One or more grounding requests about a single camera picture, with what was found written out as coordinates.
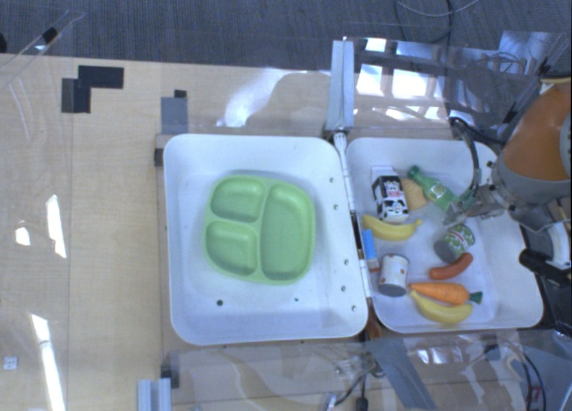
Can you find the green and white can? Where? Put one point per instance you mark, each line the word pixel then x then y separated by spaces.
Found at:
pixel 456 241

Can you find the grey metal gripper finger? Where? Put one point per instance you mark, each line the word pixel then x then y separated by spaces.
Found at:
pixel 452 219
pixel 465 207

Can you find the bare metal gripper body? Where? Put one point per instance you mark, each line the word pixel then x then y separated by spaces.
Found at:
pixel 491 203

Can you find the yellow banana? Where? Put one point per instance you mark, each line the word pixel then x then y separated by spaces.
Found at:
pixel 389 229
pixel 444 313

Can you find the white can with orange dots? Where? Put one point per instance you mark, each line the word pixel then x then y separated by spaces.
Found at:
pixel 394 273

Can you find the white plastic tray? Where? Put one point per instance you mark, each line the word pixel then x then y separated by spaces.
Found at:
pixel 500 275
pixel 286 311

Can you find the red sausage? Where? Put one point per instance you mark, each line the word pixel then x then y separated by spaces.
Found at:
pixel 451 268

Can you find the orange carrot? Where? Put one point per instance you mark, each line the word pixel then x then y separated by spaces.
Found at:
pixel 440 292

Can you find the tan bread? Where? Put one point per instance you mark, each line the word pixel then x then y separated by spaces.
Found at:
pixel 414 197

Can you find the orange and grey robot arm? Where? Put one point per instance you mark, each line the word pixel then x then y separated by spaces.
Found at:
pixel 536 141

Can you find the black cylinder on white bracket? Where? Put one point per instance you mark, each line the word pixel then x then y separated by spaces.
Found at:
pixel 552 257

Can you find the green bottle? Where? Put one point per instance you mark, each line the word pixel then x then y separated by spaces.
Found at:
pixel 435 190

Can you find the green divided plate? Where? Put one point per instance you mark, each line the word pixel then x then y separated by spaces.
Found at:
pixel 286 230

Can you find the blue and white tube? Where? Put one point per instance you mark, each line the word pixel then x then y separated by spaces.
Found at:
pixel 370 248

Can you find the cow print milk carton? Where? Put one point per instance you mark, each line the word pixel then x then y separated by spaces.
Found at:
pixel 389 199

